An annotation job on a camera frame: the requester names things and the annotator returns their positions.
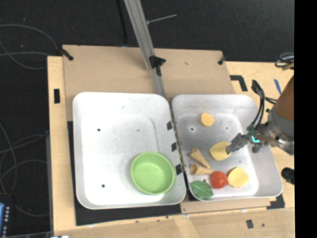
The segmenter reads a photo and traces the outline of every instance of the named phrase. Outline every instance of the teal light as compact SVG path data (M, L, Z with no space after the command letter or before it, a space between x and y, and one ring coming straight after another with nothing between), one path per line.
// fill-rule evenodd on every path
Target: teal light
M255 139L254 139L254 136L252 136L252 140L253 140L253 142L255 142L255 143L259 143L259 142L260 142L259 140L255 140Z

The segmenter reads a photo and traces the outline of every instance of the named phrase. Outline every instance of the white tray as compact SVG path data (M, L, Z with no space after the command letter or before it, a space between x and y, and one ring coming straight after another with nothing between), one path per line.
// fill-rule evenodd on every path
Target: white tray
M233 188L226 186L213 189L213 197L200 201L226 200L253 197L275 197L282 192L283 183L272 155L270 146L263 147L259 153L252 153L252 144L235 151L222 161L212 158L209 149L220 141L231 142L238 134L247 134L246 128L254 120L258 108L246 95L179 95L172 101L175 127L183 156L188 182L206 181L210 184L210 175L191 175L190 166L195 163L189 157L193 148L199 148L210 163L211 169L227 173L241 166L250 176L245 186ZM209 113L215 118L211 126L201 123L201 114Z
M73 101L75 181L79 202L89 209L180 203L186 185L169 103L156 94L78 94ZM174 165L174 186L162 195L140 192L130 176L133 159L159 152Z

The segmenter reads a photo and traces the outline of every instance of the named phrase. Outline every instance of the toy tomato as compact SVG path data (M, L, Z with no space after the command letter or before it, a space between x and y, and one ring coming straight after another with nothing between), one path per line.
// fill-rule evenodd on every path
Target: toy tomato
M228 185L228 177L221 171L215 171L210 176L210 182L213 188L223 188Z

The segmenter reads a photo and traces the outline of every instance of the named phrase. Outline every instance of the green bowl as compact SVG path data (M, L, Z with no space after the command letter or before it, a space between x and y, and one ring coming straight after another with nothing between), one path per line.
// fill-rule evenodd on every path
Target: green bowl
M133 160L131 177L140 191L149 195L159 195L172 188L175 171L169 159L162 154L146 152Z

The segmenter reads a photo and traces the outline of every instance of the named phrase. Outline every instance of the black floor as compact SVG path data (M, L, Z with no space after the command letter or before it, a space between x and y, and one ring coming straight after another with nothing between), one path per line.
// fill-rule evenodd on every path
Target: black floor
M148 20L177 15L149 25L156 48L221 50L227 60L270 62L294 51L295 0L141 2ZM34 69L46 66L46 56L12 53L54 55L54 42L58 48L63 44L135 47L122 0L120 4L126 35L117 0L0 0L0 41L12 58L25 65L4 55L0 45L0 124L5 129L5 133L0 129L0 193L9 193L17 206L13 235L50 230L46 142L43 136L28 137L45 135L50 128L47 71ZM35 27L54 42L34 29L8 24ZM15 162L12 151L4 152L10 148L6 137L13 148L37 141L14 148Z

